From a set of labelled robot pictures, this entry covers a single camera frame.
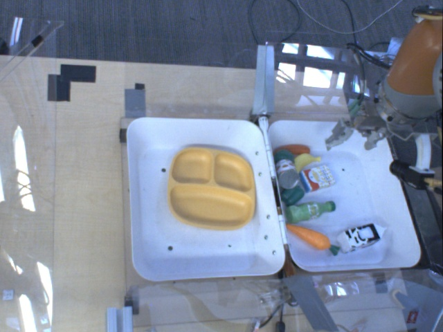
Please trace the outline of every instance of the toy carrot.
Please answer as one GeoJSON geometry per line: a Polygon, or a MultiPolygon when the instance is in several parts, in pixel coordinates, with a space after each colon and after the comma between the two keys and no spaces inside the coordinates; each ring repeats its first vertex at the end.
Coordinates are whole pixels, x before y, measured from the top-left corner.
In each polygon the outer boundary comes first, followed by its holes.
{"type": "Polygon", "coordinates": [[[322,234],[321,232],[297,225],[286,224],[286,227],[290,232],[297,235],[303,241],[305,241],[312,247],[315,247],[317,250],[329,249],[334,256],[337,256],[338,250],[340,250],[338,246],[331,245],[331,241],[327,238],[326,235],[322,234]]]}

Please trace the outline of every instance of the green cap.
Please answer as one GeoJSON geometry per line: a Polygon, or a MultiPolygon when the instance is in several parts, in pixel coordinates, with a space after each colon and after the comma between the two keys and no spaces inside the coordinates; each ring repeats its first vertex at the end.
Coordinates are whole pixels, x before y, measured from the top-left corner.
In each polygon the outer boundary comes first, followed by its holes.
{"type": "Polygon", "coordinates": [[[284,190],[282,193],[282,201],[286,205],[294,205],[296,204],[303,196],[305,195],[305,191],[299,186],[295,186],[290,190],[284,190]]]}
{"type": "Polygon", "coordinates": [[[335,245],[331,245],[331,247],[329,247],[329,251],[331,251],[334,256],[337,256],[339,250],[340,248],[335,245]]]}
{"type": "Polygon", "coordinates": [[[289,150],[279,150],[274,154],[274,162],[277,164],[281,160],[290,160],[293,162],[293,153],[289,150]]]}
{"type": "Polygon", "coordinates": [[[326,204],[331,207],[330,212],[333,212],[335,210],[335,203],[333,201],[328,201],[326,202],[326,204]]]}

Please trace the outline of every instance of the gray carpet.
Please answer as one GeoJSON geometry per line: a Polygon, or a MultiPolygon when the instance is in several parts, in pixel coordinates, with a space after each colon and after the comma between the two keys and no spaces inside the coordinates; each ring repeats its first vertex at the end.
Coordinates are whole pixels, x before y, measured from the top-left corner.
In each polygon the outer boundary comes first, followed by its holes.
{"type": "MultiPolygon", "coordinates": [[[[64,21],[57,56],[131,62],[251,67],[255,42],[248,25],[252,0],[0,0],[3,18],[64,21]]],[[[350,30],[339,0],[301,0],[328,26],[350,30]]],[[[361,28],[398,0],[346,0],[361,28]]],[[[362,46],[404,37],[418,5],[442,0],[405,0],[373,27],[358,34],[362,46]]],[[[298,15],[285,0],[259,0],[253,20],[260,42],[277,42],[293,31],[298,15]]],[[[0,33],[5,26],[0,26],[0,33]]],[[[352,36],[330,33],[302,16],[290,41],[343,46],[352,36]]]]}

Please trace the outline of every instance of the wire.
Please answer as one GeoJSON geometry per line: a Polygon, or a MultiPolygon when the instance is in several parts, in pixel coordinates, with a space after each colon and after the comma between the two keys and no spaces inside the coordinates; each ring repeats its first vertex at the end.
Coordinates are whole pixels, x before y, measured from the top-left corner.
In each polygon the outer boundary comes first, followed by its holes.
{"type": "MultiPolygon", "coordinates": [[[[349,6],[349,4],[345,1],[345,0],[340,0],[342,3],[345,4],[347,11],[349,12],[349,16],[351,18],[351,27],[352,30],[355,30],[355,22],[354,22],[354,16],[352,15],[352,11],[351,11],[351,7],[349,6]]],[[[352,33],[352,36],[354,37],[354,43],[357,44],[357,38],[356,38],[356,34],[352,33]]]]}
{"type": "Polygon", "coordinates": [[[278,305],[274,311],[272,311],[272,313],[268,316],[267,319],[265,319],[265,321],[263,321],[262,323],[260,323],[260,327],[259,328],[263,328],[265,327],[269,321],[271,321],[273,319],[273,317],[275,316],[275,314],[278,312],[278,310],[283,309],[283,304],[278,305]]]}
{"type": "Polygon", "coordinates": [[[351,48],[351,49],[355,50],[356,52],[358,52],[359,55],[363,59],[367,60],[368,62],[371,62],[371,63],[373,63],[377,66],[380,66],[381,68],[384,68],[384,69],[390,68],[390,66],[388,64],[383,63],[380,59],[377,59],[376,57],[373,57],[371,54],[366,53],[365,50],[362,47],[360,47],[358,44],[348,43],[348,44],[346,44],[346,46],[348,48],[351,48]]]}
{"type": "Polygon", "coordinates": [[[392,7],[390,7],[389,9],[387,9],[385,12],[383,12],[382,14],[380,14],[379,16],[377,16],[375,19],[373,19],[367,26],[360,28],[358,30],[353,30],[351,32],[343,32],[340,30],[336,30],[334,28],[330,28],[328,26],[326,26],[325,24],[322,24],[321,22],[319,22],[317,19],[315,19],[314,17],[312,17],[302,6],[300,3],[300,0],[297,0],[297,4],[298,7],[304,12],[304,14],[306,16],[308,16],[312,21],[314,21],[316,24],[326,28],[327,30],[330,30],[331,32],[334,33],[338,33],[340,35],[353,35],[354,33],[359,33],[359,32],[363,32],[364,30],[367,30],[369,27],[371,27],[376,21],[378,21],[380,18],[382,18],[384,15],[386,15],[388,12],[390,12],[391,10],[393,10],[394,8],[396,8],[401,2],[403,2],[403,0],[398,0],[398,2],[393,5],[392,7]]]}
{"type": "Polygon", "coordinates": [[[283,309],[284,309],[284,304],[282,304],[282,308],[280,309],[280,322],[283,321],[283,309]]]}
{"type": "MultiPolygon", "coordinates": [[[[252,13],[253,12],[253,7],[254,7],[254,5],[255,5],[255,3],[257,1],[258,0],[252,0],[252,2],[249,4],[249,7],[248,7],[248,23],[249,23],[249,28],[251,29],[251,32],[252,32],[252,36],[254,37],[255,43],[256,44],[260,44],[259,41],[258,41],[257,32],[255,31],[255,26],[254,26],[254,23],[253,23],[253,13],[252,13]]],[[[293,32],[290,35],[287,35],[285,38],[283,38],[278,43],[285,42],[289,38],[294,36],[297,33],[297,31],[299,30],[299,28],[300,28],[300,26],[302,24],[302,16],[300,14],[300,11],[297,8],[297,5],[292,0],[286,0],[286,1],[289,2],[291,4],[291,6],[294,8],[294,10],[297,12],[297,17],[298,17],[297,20],[298,21],[297,21],[297,25],[294,28],[293,32]]]]}

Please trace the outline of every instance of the orange carrot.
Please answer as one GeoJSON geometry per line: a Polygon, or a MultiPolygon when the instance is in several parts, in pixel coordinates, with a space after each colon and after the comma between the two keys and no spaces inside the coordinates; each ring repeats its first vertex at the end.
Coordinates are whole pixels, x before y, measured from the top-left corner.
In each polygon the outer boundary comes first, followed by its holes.
{"type": "Polygon", "coordinates": [[[287,229],[300,237],[303,241],[306,241],[309,245],[315,247],[317,250],[331,250],[334,256],[338,253],[338,247],[331,245],[331,241],[326,235],[321,232],[304,228],[297,225],[286,224],[287,229]]]}
{"type": "Polygon", "coordinates": [[[306,145],[299,145],[299,144],[291,144],[291,145],[283,145],[281,147],[278,147],[274,150],[274,153],[280,150],[288,150],[290,151],[294,156],[300,155],[300,154],[310,154],[311,149],[307,147],[306,145]]]}

